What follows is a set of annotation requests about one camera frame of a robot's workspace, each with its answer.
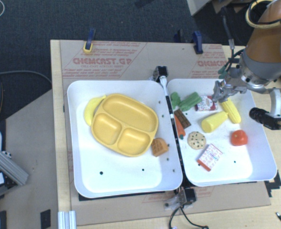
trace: wooden table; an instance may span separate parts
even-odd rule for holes
[[[230,57],[228,46],[223,46],[227,57]],[[57,167],[57,187],[58,187],[58,209],[59,211],[70,211],[70,186],[68,177],[67,146],[65,132],[65,118],[63,112],[63,89],[62,89],[62,68],[61,68],[61,49],[59,40],[51,40],[51,60],[52,60],[52,90],[54,105],[54,124],[55,124],[55,148],[56,148],[56,167]],[[281,87],[281,80],[270,83],[270,87]],[[270,110],[271,101],[268,95],[253,94],[258,108]],[[281,178],[281,131],[271,131],[265,128],[265,132],[273,151],[276,165]],[[226,210],[219,212],[199,213],[190,215],[190,220],[196,224],[208,225],[210,229],[216,228],[281,228],[281,222],[276,216],[276,212],[281,214],[281,187],[272,191],[271,205],[265,207],[245,208]],[[82,229],[122,229],[122,228],[168,228],[169,217],[154,219],[141,219],[124,222],[105,223],[99,225],[80,226]],[[175,216],[172,226],[178,228],[194,228],[182,215]]]

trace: gray surface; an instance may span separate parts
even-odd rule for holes
[[[40,229],[40,213],[51,210],[51,228],[57,228],[57,184],[52,91],[6,120],[6,150],[29,174],[27,184],[0,199],[7,211],[8,229]]]

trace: white tray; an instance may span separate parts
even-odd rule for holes
[[[212,95],[213,87],[217,79],[174,79],[168,85],[169,95],[177,92],[183,100],[193,92],[200,96]],[[270,180],[276,176],[277,168],[270,145],[266,138],[263,125],[249,117],[249,111],[255,107],[251,92],[236,94],[230,97],[241,115],[241,123],[233,124],[226,120],[212,133],[204,133],[201,121],[208,115],[221,111],[219,105],[216,111],[196,112],[195,108],[184,112],[191,126],[185,129],[186,136],[179,140],[184,168],[188,180],[196,186],[212,186],[229,183],[253,182]],[[248,143],[243,146],[233,146],[230,143],[231,133],[242,129],[248,135]],[[193,131],[203,133],[207,144],[214,144],[224,154],[211,171],[199,166],[197,159],[203,153],[203,149],[192,149],[187,143],[187,136]]]
[[[83,118],[91,98],[124,94],[151,107],[159,125],[156,137],[169,144],[159,157],[149,148],[139,157],[126,157],[98,143]],[[160,192],[177,189],[183,175],[163,88],[153,81],[76,81],[68,90],[73,148],[74,184],[86,198]]]

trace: yellow plate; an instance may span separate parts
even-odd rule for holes
[[[91,126],[99,143],[130,157],[147,151],[157,128],[158,117],[150,107],[122,94],[108,95],[101,102]]]

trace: green toy vegetable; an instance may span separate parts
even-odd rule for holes
[[[178,106],[180,103],[180,97],[177,92],[173,92],[170,95],[170,98],[171,98],[172,108],[175,109],[175,107]]]
[[[189,95],[186,99],[181,101],[178,106],[181,111],[187,111],[201,101],[202,98],[198,95],[197,92],[194,92],[193,94]]]

